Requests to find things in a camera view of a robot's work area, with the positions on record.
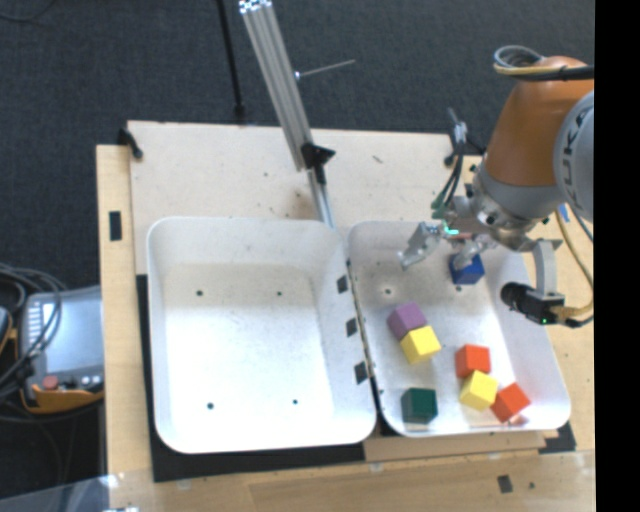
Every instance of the wooden table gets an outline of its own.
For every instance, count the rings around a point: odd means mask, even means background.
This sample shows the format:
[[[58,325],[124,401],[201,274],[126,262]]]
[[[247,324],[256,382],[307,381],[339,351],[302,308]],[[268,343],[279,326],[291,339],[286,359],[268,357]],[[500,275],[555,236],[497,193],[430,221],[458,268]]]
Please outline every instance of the wooden table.
[[[154,483],[135,286],[136,274],[145,270],[145,230],[154,218],[184,212],[303,219],[315,218],[315,212],[306,176],[293,168],[280,128],[130,122],[129,129],[144,152],[142,161],[132,159],[125,146],[96,150],[107,464],[117,482],[112,507],[424,510],[428,504],[430,510],[512,511],[539,509],[537,503],[553,500],[556,510],[595,510],[593,323],[547,327],[571,397],[574,452],[539,454],[556,431],[433,439],[374,432],[364,442],[365,462]],[[326,170],[338,229],[372,219],[428,220],[433,189],[449,172],[443,165],[450,151],[446,135],[313,133],[316,144],[336,151]],[[467,158],[465,165],[476,162]],[[142,164],[152,172],[139,172]],[[144,184],[151,175],[153,182]],[[265,195],[274,189],[281,193]],[[121,233],[112,231],[114,215]],[[593,269],[592,245],[577,222],[568,228]],[[532,237],[561,235],[552,221]],[[590,289],[566,244],[556,254],[559,290],[567,304],[584,304]]]

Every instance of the red block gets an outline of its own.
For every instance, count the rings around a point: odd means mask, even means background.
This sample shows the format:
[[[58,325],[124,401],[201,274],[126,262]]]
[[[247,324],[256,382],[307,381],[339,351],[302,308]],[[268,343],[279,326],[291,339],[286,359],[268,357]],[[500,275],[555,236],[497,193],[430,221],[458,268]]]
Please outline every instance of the red block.
[[[467,343],[458,349],[456,358],[456,376],[461,379],[471,375],[475,370],[483,373],[491,372],[491,356],[489,347]]]
[[[529,397],[527,397],[524,391],[522,391],[522,388],[514,382],[498,391],[496,401],[491,406],[491,410],[497,418],[504,423],[513,418],[530,403],[531,400],[529,400]]]

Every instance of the blue block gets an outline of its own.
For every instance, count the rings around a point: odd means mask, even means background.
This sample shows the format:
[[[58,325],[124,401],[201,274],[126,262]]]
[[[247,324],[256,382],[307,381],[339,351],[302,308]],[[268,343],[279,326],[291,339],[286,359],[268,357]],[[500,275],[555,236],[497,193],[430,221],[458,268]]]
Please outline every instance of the blue block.
[[[449,258],[449,271],[451,272],[451,279],[454,284],[476,284],[480,278],[484,275],[484,265],[480,259],[480,255],[476,254],[471,263],[466,267],[456,270],[453,267],[453,260],[456,257],[454,254]]]

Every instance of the toy block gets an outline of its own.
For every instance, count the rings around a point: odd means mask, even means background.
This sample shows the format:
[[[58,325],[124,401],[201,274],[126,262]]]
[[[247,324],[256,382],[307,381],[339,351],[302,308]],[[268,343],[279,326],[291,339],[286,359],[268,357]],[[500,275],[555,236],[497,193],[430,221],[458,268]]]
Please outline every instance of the toy block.
[[[509,384],[496,394],[496,401],[491,406],[491,410],[496,417],[504,423],[513,418],[522,409],[531,403],[529,397],[522,391],[517,382]]]
[[[400,400],[402,419],[407,423],[429,423],[438,415],[438,402],[433,389],[409,388]]]
[[[456,255],[454,254],[449,258],[449,272],[451,272],[453,284],[476,284],[484,275],[484,265],[482,264],[480,255],[476,254],[471,260],[471,263],[460,270],[453,267],[455,257]]]
[[[496,400],[498,381],[479,370],[471,372],[460,391],[460,402],[478,411],[484,411]]]
[[[442,348],[430,325],[409,331],[400,341],[400,346],[409,364],[426,361]]]
[[[455,353],[456,376],[464,379],[473,370],[483,373],[491,372],[491,355],[489,347],[467,343]]]
[[[427,325],[427,319],[415,302],[407,302],[391,312],[387,317],[387,325],[400,341],[409,331]]]

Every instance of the red button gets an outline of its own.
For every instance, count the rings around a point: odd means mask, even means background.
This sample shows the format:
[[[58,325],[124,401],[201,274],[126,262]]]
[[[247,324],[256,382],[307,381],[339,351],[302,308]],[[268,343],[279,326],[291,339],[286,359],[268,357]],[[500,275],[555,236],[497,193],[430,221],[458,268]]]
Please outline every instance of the red button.
[[[58,389],[59,384],[60,381],[55,375],[47,375],[44,379],[42,379],[42,387],[47,391],[55,391],[56,389]]]

